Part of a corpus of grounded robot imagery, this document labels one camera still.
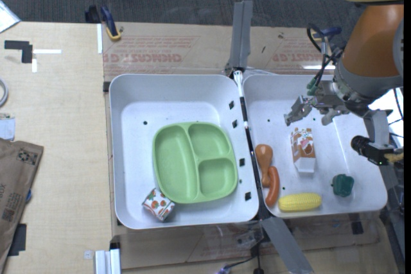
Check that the brown toy chicken drumstick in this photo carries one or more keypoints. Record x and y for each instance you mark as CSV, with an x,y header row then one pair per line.
x,y
264,155

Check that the brown paper bag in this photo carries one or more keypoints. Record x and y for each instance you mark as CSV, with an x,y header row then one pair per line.
x,y
16,189

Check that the orange toy sausage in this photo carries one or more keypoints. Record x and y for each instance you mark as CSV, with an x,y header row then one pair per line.
x,y
273,186

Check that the yellow toy corn cob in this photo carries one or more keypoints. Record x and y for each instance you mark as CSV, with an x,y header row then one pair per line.
x,y
299,202

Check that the white can with orange print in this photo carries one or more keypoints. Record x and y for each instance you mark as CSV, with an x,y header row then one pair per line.
x,y
157,204

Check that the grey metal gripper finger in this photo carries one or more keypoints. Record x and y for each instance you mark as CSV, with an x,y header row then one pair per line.
x,y
330,117
298,110

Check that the white and brown carton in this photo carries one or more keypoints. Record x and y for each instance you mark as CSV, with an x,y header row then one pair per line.
x,y
303,147

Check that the green divided plate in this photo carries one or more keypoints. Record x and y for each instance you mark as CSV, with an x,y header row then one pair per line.
x,y
180,163

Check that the black cylinder on white bracket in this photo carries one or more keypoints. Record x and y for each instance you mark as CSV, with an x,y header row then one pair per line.
x,y
369,148

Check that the green toy bell pepper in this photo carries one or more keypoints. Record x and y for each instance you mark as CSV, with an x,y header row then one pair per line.
x,y
343,185

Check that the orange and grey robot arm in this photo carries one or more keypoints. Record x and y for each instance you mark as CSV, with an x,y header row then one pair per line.
x,y
372,41

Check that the brown cardboard board red print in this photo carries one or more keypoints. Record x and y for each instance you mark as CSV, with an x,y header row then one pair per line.
x,y
167,51

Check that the white plastic tray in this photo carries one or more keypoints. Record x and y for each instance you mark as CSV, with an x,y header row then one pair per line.
x,y
138,144
334,150

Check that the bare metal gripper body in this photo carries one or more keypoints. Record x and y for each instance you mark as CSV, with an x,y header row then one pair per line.
x,y
332,97

